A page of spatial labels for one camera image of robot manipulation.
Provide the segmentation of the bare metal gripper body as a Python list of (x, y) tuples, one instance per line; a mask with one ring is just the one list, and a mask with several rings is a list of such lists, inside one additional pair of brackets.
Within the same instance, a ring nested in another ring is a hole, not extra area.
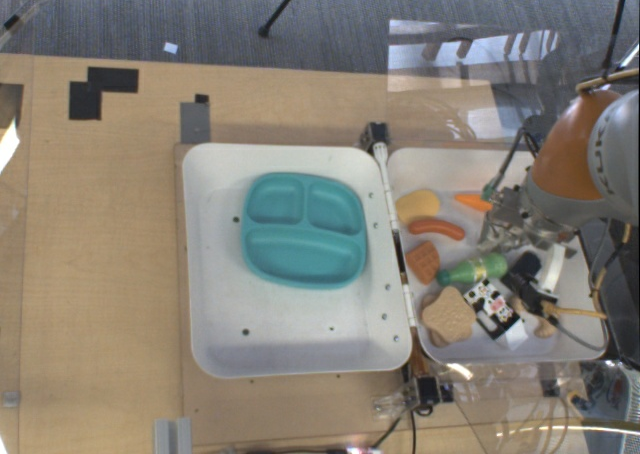
[(573, 240), (573, 228), (545, 216), (520, 186), (505, 187), (496, 195), (489, 219), (494, 225), (496, 240), (519, 237), (526, 240), (525, 246), (535, 248), (551, 248)]

